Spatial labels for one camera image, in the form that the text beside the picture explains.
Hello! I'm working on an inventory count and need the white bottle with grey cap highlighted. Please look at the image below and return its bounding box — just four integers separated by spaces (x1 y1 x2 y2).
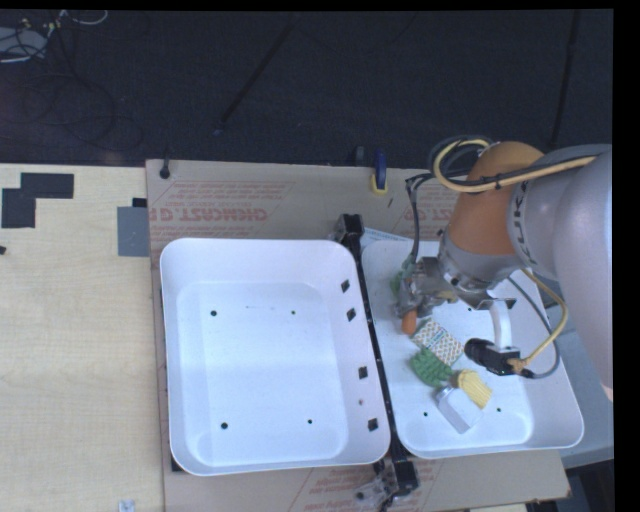
433 384 484 435

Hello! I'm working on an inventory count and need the green knitted vegetable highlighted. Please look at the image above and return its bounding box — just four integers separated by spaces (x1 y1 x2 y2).
410 346 454 389

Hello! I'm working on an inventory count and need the thin black rod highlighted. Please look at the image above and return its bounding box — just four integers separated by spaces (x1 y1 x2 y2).
346 233 409 464

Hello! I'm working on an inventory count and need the orange carrot with green top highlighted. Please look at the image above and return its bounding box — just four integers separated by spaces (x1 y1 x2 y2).
389 267 420 336

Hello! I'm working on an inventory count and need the yellow knitted corn cob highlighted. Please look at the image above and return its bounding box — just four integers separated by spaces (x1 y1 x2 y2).
451 368 494 411

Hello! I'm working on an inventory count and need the white plastic tray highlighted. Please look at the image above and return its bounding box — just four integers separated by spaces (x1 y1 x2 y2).
159 237 392 477
360 239 585 460

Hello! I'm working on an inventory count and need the black block with thin wires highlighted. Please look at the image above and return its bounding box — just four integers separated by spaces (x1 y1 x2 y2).
332 213 365 242
388 457 420 497

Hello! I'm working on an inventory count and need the brown cardboard board, red print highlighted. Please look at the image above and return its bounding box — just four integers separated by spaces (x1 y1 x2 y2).
144 158 572 512

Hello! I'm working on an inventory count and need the black cylinder on white bracket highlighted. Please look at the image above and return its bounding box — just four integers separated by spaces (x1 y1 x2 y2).
463 295 524 377

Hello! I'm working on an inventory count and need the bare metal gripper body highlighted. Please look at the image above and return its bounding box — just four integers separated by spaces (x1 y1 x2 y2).
405 255 495 315

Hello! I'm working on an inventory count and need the white packet with orange pattern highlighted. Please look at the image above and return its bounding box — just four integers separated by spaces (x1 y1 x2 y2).
411 319 466 367

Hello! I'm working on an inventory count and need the white paper sheet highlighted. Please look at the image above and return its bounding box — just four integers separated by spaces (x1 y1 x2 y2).
363 227 415 247

